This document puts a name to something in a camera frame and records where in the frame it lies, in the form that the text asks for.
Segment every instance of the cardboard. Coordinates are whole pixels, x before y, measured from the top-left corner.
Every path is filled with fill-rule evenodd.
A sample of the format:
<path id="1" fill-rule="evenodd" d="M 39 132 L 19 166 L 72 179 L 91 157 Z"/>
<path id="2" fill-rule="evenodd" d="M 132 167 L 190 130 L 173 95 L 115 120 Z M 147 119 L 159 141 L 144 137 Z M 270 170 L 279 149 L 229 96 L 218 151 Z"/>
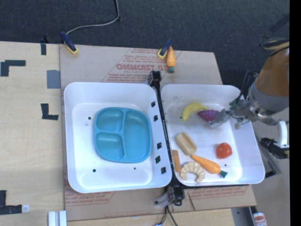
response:
<path id="1" fill-rule="evenodd" d="M 150 71 L 161 71 L 161 87 L 170 83 L 222 84 L 213 53 L 174 51 L 177 64 L 174 73 L 167 73 L 165 60 L 157 58 L 157 49 L 92 47 L 77 45 L 79 52 L 71 54 L 60 45 L 62 128 L 64 159 L 64 199 L 68 221 L 161 214 L 163 208 L 153 201 L 164 188 L 80 194 L 68 183 L 64 88 L 72 82 L 145 83 Z M 251 186 L 208 187 L 185 189 L 181 206 L 173 212 L 223 209 L 256 204 Z"/>

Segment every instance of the black tape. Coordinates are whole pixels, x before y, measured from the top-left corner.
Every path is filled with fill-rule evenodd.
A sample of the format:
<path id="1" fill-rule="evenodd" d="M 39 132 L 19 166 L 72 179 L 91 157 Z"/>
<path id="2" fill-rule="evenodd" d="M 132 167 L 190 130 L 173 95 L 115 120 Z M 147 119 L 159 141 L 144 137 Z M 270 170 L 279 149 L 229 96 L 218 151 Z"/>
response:
<path id="1" fill-rule="evenodd" d="M 1 62 L 0 65 L 0 76 L 8 77 L 9 67 L 10 66 L 25 66 L 25 60 L 5 60 L 5 62 Z"/>
<path id="2" fill-rule="evenodd" d="M 1 62 L 0 64 L 0 76 L 7 77 L 9 73 L 9 66 L 5 64 L 5 62 Z"/>
<path id="3" fill-rule="evenodd" d="M 5 60 L 8 66 L 25 66 L 26 60 Z"/>
<path id="4" fill-rule="evenodd" d="M 6 190 L 0 190 L 0 207 L 5 206 Z"/>
<path id="5" fill-rule="evenodd" d="M 0 207 L 0 215 L 22 213 L 22 205 Z"/>
<path id="6" fill-rule="evenodd" d="M 41 43 L 41 55 L 46 55 L 46 44 Z"/>
<path id="7" fill-rule="evenodd" d="M 42 119 L 45 120 L 58 120 L 58 115 L 49 115 L 49 104 L 41 104 L 42 108 Z"/>

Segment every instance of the yellow banana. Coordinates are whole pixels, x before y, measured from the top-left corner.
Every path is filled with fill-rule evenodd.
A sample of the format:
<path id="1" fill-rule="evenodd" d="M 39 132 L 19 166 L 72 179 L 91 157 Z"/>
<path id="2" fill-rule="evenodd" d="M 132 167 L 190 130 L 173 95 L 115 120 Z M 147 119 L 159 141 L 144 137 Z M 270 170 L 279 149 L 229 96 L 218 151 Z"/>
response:
<path id="1" fill-rule="evenodd" d="M 187 121 L 191 116 L 191 114 L 195 111 L 208 110 L 208 109 L 209 108 L 207 106 L 204 106 L 199 102 L 191 103 L 185 106 L 184 110 L 182 111 L 182 120 Z"/>

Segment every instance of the toy tomato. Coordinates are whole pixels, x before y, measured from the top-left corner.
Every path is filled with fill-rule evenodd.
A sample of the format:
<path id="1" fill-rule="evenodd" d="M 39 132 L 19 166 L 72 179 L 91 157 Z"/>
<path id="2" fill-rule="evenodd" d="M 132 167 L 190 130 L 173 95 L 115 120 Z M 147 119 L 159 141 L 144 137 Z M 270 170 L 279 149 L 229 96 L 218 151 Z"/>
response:
<path id="1" fill-rule="evenodd" d="M 228 143 L 220 143 L 216 147 L 216 155 L 218 158 L 223 159 L 232 155 L 232 148 Z"/>

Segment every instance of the blue plate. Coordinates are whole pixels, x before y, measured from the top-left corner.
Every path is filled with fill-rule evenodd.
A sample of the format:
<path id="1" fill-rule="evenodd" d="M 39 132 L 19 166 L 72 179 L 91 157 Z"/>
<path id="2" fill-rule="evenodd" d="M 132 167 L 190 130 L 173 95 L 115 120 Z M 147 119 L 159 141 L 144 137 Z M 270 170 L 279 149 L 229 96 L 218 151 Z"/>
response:
<path id="1" fill-rule="evenodd" d="M 147 116 L 129 108 L 100 110 L 94 122 L 97 153 L 114 162 L 138 163 L 151 153 L 151 125 Z"/>

